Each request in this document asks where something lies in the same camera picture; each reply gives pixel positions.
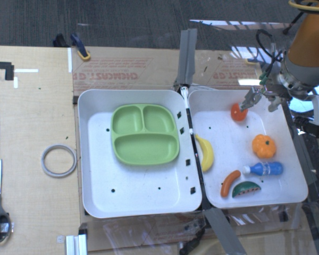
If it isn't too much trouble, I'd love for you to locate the green watermelon slice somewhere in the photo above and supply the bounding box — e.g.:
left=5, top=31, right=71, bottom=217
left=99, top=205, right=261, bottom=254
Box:
left=231, top=181, right=262, bottom=199

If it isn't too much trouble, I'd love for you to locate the yellow banana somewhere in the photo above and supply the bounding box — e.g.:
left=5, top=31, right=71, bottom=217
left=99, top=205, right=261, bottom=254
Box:
left=195, top=133, right=215, bottom=173

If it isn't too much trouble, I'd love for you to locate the orange sausage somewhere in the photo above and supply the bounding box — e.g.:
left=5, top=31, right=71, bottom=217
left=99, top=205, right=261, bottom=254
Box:
left=220, top=169, right=241, bottom=198

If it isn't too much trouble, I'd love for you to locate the brown cardboard board red print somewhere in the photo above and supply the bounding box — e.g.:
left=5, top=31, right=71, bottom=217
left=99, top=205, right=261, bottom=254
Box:
left=71, top=46, right=301, bottom=252

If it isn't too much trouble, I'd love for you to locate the white tape ring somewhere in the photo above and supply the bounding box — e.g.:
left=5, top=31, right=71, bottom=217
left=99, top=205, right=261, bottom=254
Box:
left=40, top=143, right=78, bottom=179

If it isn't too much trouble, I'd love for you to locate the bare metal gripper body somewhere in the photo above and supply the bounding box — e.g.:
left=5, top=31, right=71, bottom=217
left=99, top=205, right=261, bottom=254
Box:
left=262, top=72, right=313, bottom=100

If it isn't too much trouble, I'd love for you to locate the green divided plate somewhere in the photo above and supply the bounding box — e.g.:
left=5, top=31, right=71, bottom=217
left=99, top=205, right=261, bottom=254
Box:
left=111, top=104, right=180, bottom=166

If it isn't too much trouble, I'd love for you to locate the red tomato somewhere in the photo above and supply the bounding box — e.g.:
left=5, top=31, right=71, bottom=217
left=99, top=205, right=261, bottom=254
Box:
left=230, top=103, right=249, bottom=122

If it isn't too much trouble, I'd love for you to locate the blue bottle white cap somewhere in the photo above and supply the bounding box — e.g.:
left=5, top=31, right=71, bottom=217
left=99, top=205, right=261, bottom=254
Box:
left=242, top=161, right=284, bottom=177

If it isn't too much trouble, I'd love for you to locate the black cylinder on white bracket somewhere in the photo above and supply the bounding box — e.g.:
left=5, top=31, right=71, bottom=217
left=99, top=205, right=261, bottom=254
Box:
left=295, top=94, right=319, bottom=138

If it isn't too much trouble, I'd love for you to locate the white plastic tray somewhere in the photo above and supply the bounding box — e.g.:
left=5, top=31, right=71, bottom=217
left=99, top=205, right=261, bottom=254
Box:
left=77, top=89, right=203, bottom=219
left=188, top=89, right=309, bottom=210

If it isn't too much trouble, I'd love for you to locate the thin black and white rod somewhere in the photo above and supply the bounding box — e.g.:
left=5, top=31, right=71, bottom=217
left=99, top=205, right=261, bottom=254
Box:
left=180, top=86, right=211, bottom=210

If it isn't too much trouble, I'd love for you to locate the orange pumpkin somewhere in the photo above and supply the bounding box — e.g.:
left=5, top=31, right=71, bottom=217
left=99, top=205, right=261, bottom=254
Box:
left=251, top=134, right=278, bottom=159

